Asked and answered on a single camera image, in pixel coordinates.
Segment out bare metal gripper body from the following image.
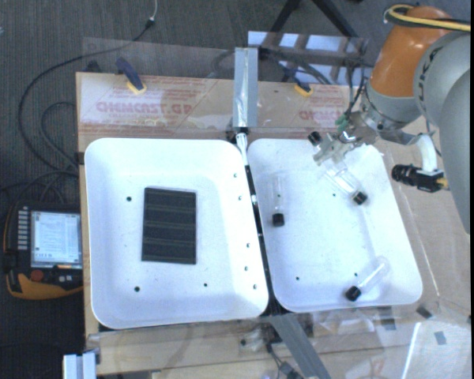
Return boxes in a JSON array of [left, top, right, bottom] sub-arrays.
[[340, 104, 385, 144]]

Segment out black ribbed rectangular rack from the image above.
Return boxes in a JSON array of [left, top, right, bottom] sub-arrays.
[[141, 186, 198, 266]]

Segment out clear plastic bottle black cap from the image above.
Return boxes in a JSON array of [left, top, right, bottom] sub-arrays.
[[270, 175, 287, 227], [322, 163, 370, 206], [344, 256, 392, 302], [307, 130, 334, 148]]

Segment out black cylinder on white bracket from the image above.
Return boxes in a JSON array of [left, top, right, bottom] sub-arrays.
[[391, 133, 448, 193]]

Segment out brown cardboard board red print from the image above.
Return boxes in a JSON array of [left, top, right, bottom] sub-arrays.
[[75, 72, 472, 375]]

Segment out white plastic tray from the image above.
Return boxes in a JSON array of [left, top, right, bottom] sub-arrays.
[[83, 137, 270, 330], [246, 137, 424, 314]]

